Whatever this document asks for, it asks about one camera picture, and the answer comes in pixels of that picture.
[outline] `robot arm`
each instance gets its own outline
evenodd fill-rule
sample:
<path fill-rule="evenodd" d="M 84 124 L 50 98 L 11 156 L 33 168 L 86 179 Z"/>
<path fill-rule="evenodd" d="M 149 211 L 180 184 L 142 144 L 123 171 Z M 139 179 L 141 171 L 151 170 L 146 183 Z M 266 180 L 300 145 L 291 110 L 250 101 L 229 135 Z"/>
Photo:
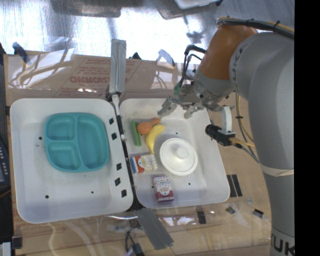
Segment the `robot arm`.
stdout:
<path fill-rule="evenodd" d="M 252 22 L 258 29 L 268 27 L 272 29 L 264 30 L 274 32 L 258 33 L 248 21 L 219 26 L 194 81 L 182 86 L 178 98 L 167 100 L 159 114 L 167 115 L 165 108 L 172 110 L 174 104 L 187 110 L 186 118 L 203 108 L 217 111 L 219 101 L 234 91 L 248 101 L 252 136 L 270 199 L 270 255 L 294 256 L 294 32 L 278 23 Z"/>

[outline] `toy banana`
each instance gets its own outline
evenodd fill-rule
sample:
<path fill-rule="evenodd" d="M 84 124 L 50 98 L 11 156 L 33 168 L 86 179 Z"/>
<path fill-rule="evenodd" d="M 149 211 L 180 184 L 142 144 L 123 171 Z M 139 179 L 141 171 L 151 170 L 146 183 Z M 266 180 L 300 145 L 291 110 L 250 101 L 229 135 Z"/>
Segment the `toy banana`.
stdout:
<path fill-rule="evenodd" d="M 148 146 L 148 148 L 151 151 L 151 154 L 154 154 L 154 146 L 155 146 L 155 140 L 157 136 L 164 131 L 166 127 L 162 124 L 157 124 L 153 126 L 150 130 L 150 132 L 145 137 L 145 143 Z"/>

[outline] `metal surface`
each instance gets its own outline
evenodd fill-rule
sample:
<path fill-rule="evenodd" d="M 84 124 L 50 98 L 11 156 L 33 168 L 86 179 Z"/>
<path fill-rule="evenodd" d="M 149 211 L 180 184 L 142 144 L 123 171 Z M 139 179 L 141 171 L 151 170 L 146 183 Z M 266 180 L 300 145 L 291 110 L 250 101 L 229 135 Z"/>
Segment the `metal surface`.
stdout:
<path fill-rule="evenodd" d="M 174 0 L 2 0 L 0 42 L 13 54 L 14 42 L 30 51 L 74 48 L 75 54 L 111 55 L 111 40 L 127 42 L 127 57 L 138 52 L 156 60 L 161 49 L 183 62 L 189 44 L 207 48 L 216 18 L 280 21 L 294 28 L 294 0 L 224 0 L 220 6 L 182 10 Z"/>

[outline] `small box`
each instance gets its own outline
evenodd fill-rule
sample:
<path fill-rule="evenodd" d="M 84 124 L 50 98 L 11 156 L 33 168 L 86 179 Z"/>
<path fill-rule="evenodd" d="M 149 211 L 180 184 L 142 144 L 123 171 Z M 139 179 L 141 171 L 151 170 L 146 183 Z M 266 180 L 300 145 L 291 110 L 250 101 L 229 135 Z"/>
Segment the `small box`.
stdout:
<path fill-rule="evenodd" d="M 132 156 L 130 158 L 130 162 L 134 174 L 158 169 L 158 164 L 154 154 Z"/>
<path fill-rule="evenodd" d="M 154 177 L 152 184 L 158 203 L 170 202 L 175 199 L 168 176 Z"/>

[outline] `black connector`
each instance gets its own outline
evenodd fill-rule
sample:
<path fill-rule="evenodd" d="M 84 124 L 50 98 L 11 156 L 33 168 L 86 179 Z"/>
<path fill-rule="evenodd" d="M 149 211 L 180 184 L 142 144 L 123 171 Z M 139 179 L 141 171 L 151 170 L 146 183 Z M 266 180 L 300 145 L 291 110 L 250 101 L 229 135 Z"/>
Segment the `black connector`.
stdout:
<path fill-rule="evenodd" d="M 219 126 L 209 124 L 205 128 L 205 133 L 209 135 L 211 139 L 215 139 L 219 144 L 223 146 L 231 146 L 232 143 L 229 140 L 229 138 L 235 137 L 236 134 L 235 133 L 223 134 L 219 132 L 219 130 L 221 130 Z"/>
<path fill-rule="evenodd" d="M 139 243 L 135 243 L 132 249 L 136 256 L 145 256 Z"/>

